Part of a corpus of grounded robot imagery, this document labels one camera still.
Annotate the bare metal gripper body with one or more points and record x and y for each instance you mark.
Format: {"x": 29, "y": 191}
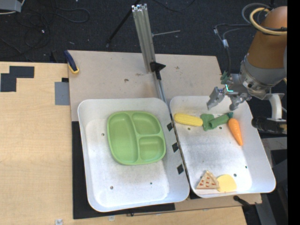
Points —
{"x": 239, "y": 85}

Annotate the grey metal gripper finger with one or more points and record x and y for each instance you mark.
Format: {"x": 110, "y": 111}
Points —
{"x": 237, "y": 100}
{"x": 215, "y": 97}

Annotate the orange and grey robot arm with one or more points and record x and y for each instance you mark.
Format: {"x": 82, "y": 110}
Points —
{"x": 267, "y": 48}

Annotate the green toy vegetable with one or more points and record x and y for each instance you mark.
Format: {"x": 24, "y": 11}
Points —
{"x": 211, "y": 122}

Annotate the orange carrot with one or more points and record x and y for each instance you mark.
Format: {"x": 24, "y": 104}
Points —
{"x": 235, "y": 129}

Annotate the yellow corn cob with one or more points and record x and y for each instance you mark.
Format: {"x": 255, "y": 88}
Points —
{"x": 187, "y": 119}

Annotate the thin rod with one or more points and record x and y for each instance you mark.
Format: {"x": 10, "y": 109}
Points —
{"x": 161, "y": 89}

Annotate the white plastic tray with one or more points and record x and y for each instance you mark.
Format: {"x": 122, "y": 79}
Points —
{"x": 131, "y": 184}
{"x": 215, "y": 153}

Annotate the black block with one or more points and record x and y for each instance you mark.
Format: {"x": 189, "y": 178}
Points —
{"x": 156, "y": 67}

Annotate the yellow round slice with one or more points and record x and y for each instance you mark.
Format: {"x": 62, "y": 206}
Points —
{"x": 227, "y": 184}

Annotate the pizza slice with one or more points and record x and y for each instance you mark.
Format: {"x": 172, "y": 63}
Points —
{"x": 207, "y": 182}

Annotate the green divided plate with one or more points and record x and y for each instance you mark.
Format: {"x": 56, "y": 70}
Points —
{"x": 122, "y": 137}

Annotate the pale flat board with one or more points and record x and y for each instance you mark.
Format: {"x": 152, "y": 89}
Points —
{"x": 112, "y": 78}

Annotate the black cylinder on white bracket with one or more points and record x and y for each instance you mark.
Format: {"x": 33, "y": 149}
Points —
{"x": 267, "y": 124}

